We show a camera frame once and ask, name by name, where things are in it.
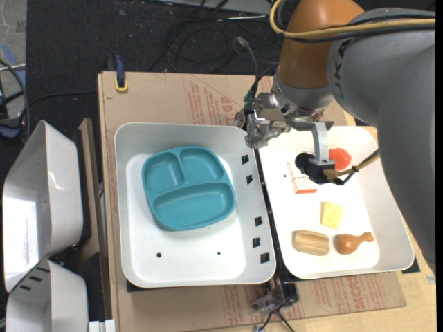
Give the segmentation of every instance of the orange toy object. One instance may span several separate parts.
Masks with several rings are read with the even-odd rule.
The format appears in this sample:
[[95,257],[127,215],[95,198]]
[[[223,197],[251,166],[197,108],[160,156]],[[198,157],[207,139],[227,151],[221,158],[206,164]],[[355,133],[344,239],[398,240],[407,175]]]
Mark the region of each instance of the orange toy object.
[[346,150],[337,147],[329,150],[329,159],[335,161],[336,171],[343,171],[350,165],[352,156]]
[[350,234],[342,234],[336,241],[337,250],[344,254],[349,255],[359,248],[362,242],[373,242],[374,237],[370,232],[365,232],[360,236],[354,236]]

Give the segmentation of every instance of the teal plastic plate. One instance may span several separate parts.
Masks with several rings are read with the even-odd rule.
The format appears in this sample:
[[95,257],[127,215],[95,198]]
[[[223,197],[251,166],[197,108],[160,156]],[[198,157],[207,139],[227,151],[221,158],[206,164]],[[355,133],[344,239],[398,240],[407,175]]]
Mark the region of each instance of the teal plastic plate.
[[211,150],[176,147],[150,156],[142,168],[152,215],[165,229],[201,228],[228,217],[235,193],[224,166]]

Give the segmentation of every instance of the cardboard sheet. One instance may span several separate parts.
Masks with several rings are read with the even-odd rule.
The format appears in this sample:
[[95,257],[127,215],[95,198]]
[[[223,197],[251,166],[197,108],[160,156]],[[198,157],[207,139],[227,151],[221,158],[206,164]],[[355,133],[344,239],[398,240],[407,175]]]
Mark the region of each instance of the cardboard sheet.
[[[102,90],[100,117],[111,302],[118,330],[184,332],[263,323],[267,313],[254,311],[251,303],[264,295],[264,285],[128,292],[121,268],[114,151],[114,134],[119,126],[128,122],[232,125],[253,77],[127,73],[127,93],[116,92],[112,72],[103,72],[98,81]],[[259,92],[269,92],[271,83],[272,78],[265,77],[260,82]],[[353,118],[335,103],[327,109],[323,119],[333,120],[336,125],[354,125]],[[397,273],[301,281],[296,286],[300,301],[282,310],[288,320],[406,305]]]

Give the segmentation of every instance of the white tray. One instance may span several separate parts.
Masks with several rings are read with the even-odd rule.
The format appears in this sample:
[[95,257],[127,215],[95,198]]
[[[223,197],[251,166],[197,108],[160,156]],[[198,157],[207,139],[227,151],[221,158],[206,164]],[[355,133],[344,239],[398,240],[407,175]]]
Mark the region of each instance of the white tray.
[[77,147],[41,120],[3,186],[6,290],[44,257],[77,243],[82,230]]
[[[141,288],[259,284],[272,278],[271,231],[254,153],[246,146],[245,135],[236,127],[184,124],[129,123],[117,130],[122,266],[132,284]],[[233,184],[236,206],[214,225],[167,231],[150,212],[141,169],[159,151],[190,145],[206,147],[219,157]]]
[[[373,137],[359,127],[332,127],[328,140],[330,149],[341,147],[351,154],[352,165],[358,165],[377,148]],[[343,186],[328,183],[318,186],[315,193],[295,194],[287,164],[293,163],[300,152],[314,152],[310,131],[291,130],[260,150],[283,261],[289,272],[301,279],[316,279],[407,269],[414,260],[413,247],[380,160],[364,167]],[[337,230],[320,223],[323,201],[344,207]],[[297,251],[292,242],[297,230],[326,234],[330,252],[316,256]],[[367,231],[373,234],[374,242],[362,243],[351,255],[335,249],[337,235]]]
[[20,281],[6,304],[8,332],[83,332],[88,321],[83,278],[47,259]]

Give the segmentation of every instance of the yellow cable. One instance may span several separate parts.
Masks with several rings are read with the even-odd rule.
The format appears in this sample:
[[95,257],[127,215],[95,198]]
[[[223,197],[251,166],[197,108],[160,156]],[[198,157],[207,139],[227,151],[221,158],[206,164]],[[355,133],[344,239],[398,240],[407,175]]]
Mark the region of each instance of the yellow cable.
[[372,22],[368,24],[361,24],[356,26],[339,26],[339,27],[331,27],[326,28],[322,30],[313,30],[309,32],[287,32],[282,30],[277,26],[275,23],[275,12],[278,8],[278,6],[281,4],[282,0],[277,0],[271,8],[271,11],[269,13],[269,23],[272,27],[272,29],[278,33],[283,34],[286,38],[311,38],[315,39],[315,37],[333,37],[336,36],[339,33],[345,33],[345,32],[355,32],[355,31],[367,31],[367,30],[380,30],[383,28],[389,28],[389,27],[407,27],[407,26],[423,26],[423,25],[429,25],[434,24],[435,25],[435,19],[403,19],[403,20],[396,20],[396,21],[381,21],[381,22]]
[[340,176],[344,176],[346,174],[353,174],[360,169],[370,165],[374,161],[378,160],[380,158],[379,150],[375,150],[372,154],[370,154],[365,160],[361,161],[357,166],[353,166],[350,169],[346,169],[345,171],[338,172],[335,169],[326,169],[323,173],[326,175],[326,177],[329,180],[333,180],[335,178],[338,178]]

